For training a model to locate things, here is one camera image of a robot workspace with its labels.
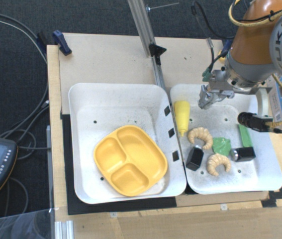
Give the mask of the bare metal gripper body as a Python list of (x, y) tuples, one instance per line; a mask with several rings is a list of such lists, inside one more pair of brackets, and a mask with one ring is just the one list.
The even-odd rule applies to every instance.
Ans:
[(246, 80), (234, 71), (214, 70), (208, 80), (207, 91), (218, 96), (218, 99), (231, 99), (235, 94), (255, 94), (258, 83)]

